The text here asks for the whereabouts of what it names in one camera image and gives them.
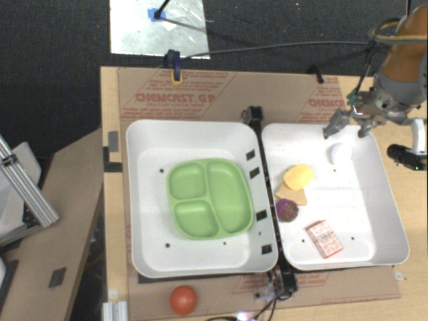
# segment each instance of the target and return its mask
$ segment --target black backdrop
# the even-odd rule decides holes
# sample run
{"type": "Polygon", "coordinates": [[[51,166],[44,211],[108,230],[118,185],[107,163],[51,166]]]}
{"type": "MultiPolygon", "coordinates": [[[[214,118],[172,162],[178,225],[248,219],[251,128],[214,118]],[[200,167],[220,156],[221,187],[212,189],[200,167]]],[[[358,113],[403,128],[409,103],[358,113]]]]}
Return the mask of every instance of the black backdrop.
{"type": "MultiPolygon", "coordinates": [[[[203,0],[211,50],[310,40],[366,41],[405,0],[203,0]]],[[[413,0],[416,7],[427,0],[413,0]]],[[[100,125],[100,66],[158,66],[110,54],[109,0],[0,0],[0,134],[46,156],[100,125]]],[[[185,68],[359,75],[361,47],[272,49],[192,60],[185,68]]]]}

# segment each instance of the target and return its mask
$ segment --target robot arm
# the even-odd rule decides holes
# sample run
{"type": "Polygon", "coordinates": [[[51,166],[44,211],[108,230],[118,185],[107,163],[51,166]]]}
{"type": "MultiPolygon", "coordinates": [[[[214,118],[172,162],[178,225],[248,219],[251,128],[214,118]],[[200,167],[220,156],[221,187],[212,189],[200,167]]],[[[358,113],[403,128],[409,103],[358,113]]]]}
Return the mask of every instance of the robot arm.
{"type": "MultiPolygon", "coordinates": [[[[407,18],[392,19],[375,27],[370,31],[373,40],[373,49],[379,44],[391,45],[378,73],[374,77],[373,87],[369,92],[360,91],[360,85],[348,95],[349,111],[337,110],[330,123],[323,128],[324,138],[327,139],[339,132],[354,119],[360,130],[360,138],[366,136],[371,129],[378,125],[384,125],[392,121],[399,125],[411,125],[415,137],[419,143],[425,145],[425,136],[421,136],[421,130],[425,134],[424,123],[426,119],[419,121],[408,118],[408,113],[427,99],[427,20],[428,4],[420,6],[407,18]],[[379,35],[378,30],[398,25],[394,36],[379,35]]],[[[366,73],[370,69],[370,56],[366,63],[366,73]]],[[[420,145],[413,148],[392,145],[388,155],[397,163],[415,170],[427,170],[427,154],[420,149],[420,145]]]]}

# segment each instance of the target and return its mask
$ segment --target blue clamp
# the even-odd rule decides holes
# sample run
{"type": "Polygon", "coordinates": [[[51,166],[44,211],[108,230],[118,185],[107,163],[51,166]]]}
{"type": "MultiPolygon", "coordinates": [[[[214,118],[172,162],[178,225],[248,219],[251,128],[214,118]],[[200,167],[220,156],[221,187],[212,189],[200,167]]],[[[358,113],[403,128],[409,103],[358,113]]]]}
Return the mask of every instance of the blue clamp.
{"type": "Polygon", "coordinates": [[[160,18],[156,18],[154,16],[154,13],[157,11],[157,8],[149,8],[147,10],[147,15],[150,18],[151,21],[153,21],[154,23],[162,21],[162,19],[165,19],[167,17],[167,14],[165,13],[165,11],[162,11],[162,13],[160,14],[160,18]]]}
{"type": "Polygon", "coordinates": [[[163,58],[163,67],[173,69],[173,71],[171,72],[171,81],[174,85],[179,85],[183,83],[179,51],[174,51],[171,49],[168,50],[167,54],[163,58]]]}

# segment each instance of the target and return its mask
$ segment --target black clip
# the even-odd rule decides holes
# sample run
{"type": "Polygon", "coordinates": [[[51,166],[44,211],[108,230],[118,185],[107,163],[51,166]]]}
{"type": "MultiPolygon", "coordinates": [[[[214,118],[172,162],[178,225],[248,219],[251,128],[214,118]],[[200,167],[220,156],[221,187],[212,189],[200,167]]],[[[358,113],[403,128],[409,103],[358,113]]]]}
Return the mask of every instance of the black clip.
{"type": "Polygon", "coordinates": [[[10,156],[7,156],[5,158],[1,158],[0,159],[0,165],[2,165],[4,167],[8,167],[9,165],[13,164],[17,160],[18,160],[18,158],[16,157],[16,154],[11,154],[10,156]]]}
{"type": "Polygon", "coordinates": [[[254,121],[262,122],[264,118],[261,106],[250,106],[241,113],[241,122],[250,125],[254,121]]]}
{"type": "Polygon", "coordinates": [[[163,58],[163,67],[168,69],[174,69],[171,73],[171,81],[173,85],[178,86],[179,84],[183,83],[179,51],[174,51],[171,49],[168,50],[167,54],[163,58]]]}
{"type": "Polygon", "coordinates": [[[324,78],[322,78],[321,75],[321,71],[320,68],[317,67],[315,64],[312,64],[308,70],[306,70],[307,74],[315,74],[316,75],[316,79],[318,81],[319,84],[323,84],[324,83],[324,78]]]}

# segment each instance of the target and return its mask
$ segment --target metal clamp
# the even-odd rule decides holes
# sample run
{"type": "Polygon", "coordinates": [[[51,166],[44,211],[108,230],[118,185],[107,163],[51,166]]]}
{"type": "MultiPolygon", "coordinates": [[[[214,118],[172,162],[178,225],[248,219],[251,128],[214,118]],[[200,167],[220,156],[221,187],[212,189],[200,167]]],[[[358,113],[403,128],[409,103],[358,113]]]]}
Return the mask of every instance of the metal clamp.
{"type": "Polygon", "coordinates": [[[171,72],[171,82],[174,86],[179,86],[183,83],[183,74],[181,73],[180,52],[168,50],[168,53],[163,58],[163,67],[173,69],[171,72]]]}
{"type": "Polygon", "coordinates": [[[0,165],[3,167],[8,167],[10,164],[13,164],[14,162],[16,162],[18,160],[18,158],[16,157],[16,154],[10,154],[9,156],[5,157],[5,158],[1,158],[0,159],[0,165]]]}

